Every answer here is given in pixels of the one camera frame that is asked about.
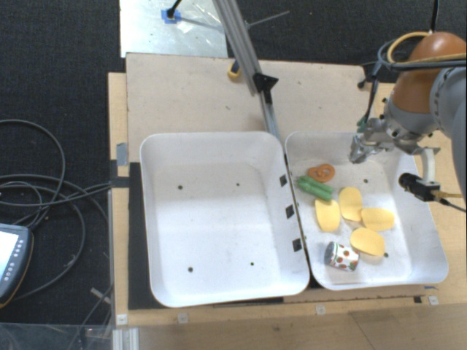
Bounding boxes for green bean pods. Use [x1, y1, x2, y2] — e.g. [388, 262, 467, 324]
[296, 175, 335, 201]

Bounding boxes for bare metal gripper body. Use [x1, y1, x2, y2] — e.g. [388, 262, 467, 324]
[358, 117, 421, 156]

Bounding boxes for white can with strawberry print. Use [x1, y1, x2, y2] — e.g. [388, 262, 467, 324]
[323, 241, 360, 271]

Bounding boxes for white plastic tray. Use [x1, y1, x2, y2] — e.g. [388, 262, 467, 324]
[139, 131, 312, 308]
[284, 130, 450, 292]

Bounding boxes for black cylinder on white bracket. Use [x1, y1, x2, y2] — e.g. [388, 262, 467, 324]
[398, 147, 443, 202]

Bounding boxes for yellow crisp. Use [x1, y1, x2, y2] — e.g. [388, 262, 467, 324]
[360, 207, 396, 233]
[338, 186, 363, 223]
[314, 198, 341, 233]
[350, 226, 387, 258]

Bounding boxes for orange pretzel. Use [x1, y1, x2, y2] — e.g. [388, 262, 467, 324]
[306, 163, 336, 184]

